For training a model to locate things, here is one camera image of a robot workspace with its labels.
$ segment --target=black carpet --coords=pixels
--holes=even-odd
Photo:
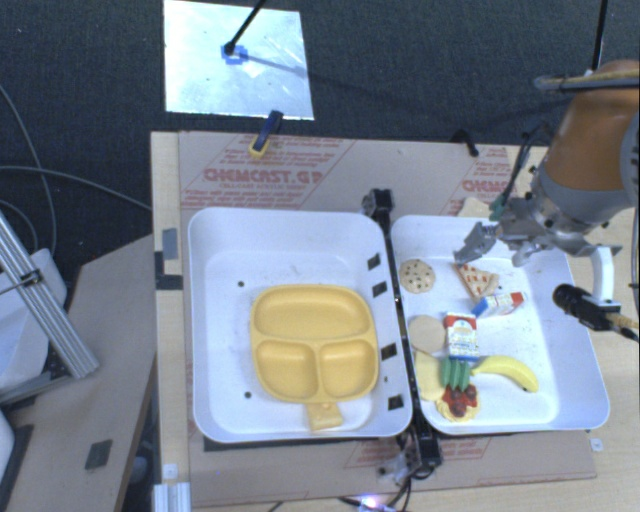
[[[253,5],[252,1],[218,2]],[[477,142],[520,141],[533,116],[556,125],[568,97],[532,86],[543,74],[591,64],[596,0],[367,2],[272,0],[299,10],[316,120],[285,121],[281,133],[448,140],[459,128]],[[612,0],[603,62],[639,57],[640,2]],[[150,202],[154,130],[257,131],[261,120],[164,111],[160,0],[2,0],[0,85],[13,99],[42,166],[98,181]],[[33,165],[0,99],[0,165]],[[58,220],[56,261],[79,267],[151,232],[148,212],[50,178]],[[0,200],[33,222],[50,246],[51,221],[34,175],[0,171]],[[26,246],[26,223],[2,206]]]

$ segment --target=pizza slice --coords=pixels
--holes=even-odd
[[[491,272],[480,270],[474,266],[464,264],[453,265],[466,285],[471,296],[478,300],[487,295],[493,294],[500,284],[500,276]]]

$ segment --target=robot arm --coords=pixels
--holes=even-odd
[[[612,72],[637,73],[639,68],[636,61],[617,61],[591,76],[597,79],[599,74]],[[523,198],[509,198],[507,187],[492,205],[491,220],[497,224],[478,223],[462,249],[454,253],[456,263],[462,265],[481,257],[496,240],[515,251],[514,266],[524,265],[534,253],[554,247],[572,256],[589,256],[594,266],[594,293],[580,289],[568,293],[562,288],[554,294],[554,300],[592,329],[617,329],[611,320],[620,309],[612,301],[611,257],[621,247],[594,246],[584,236],[623,209],[635,207],[637,212],[638,104],[637,87],[577,93],[535,171],[531,192]],[[524,164],[522,154],[514,171]],[[595,309],[577,307],[584,301]]]

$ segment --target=yellow plate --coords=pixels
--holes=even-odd
[[[288,402],[359,398],[378,379],[378,342],[367,303],[329,285],[264,291],[251,310],[251,351],[262,386]]]

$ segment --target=black rod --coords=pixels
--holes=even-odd
[[[595,71],[600,67],[600,59],[602,57],[602,36],[604,35],[604,22],[607,19],[607,6],[609,0],[601,0],[600,15],[598,16],[598,30],[596,31],[596,44],[593,49],[593,61],[591,69]]]
[[[244,23],[240,27],[240,30],[236,32],[236,35],[233,36],[233,39],[231,41],[229,41],[227,44],[224,45],[224,53],[226,55],[233,55],[233,50],[236,49],[236,44],[238,43],[238,40],[242,37],[242,34],[244,34],[244,31],[247,30],[247,27],[251,24],[251,22],[253,21],[253,18],[256,17],[256,15],[258,14],[258,11],[262,9],[262,6],[266,3],[266,1],[267,0],[258,0],[258,3],[253,8],[253,11],[251,11],[251,14],[249,14],[247,19],[244,20]]]

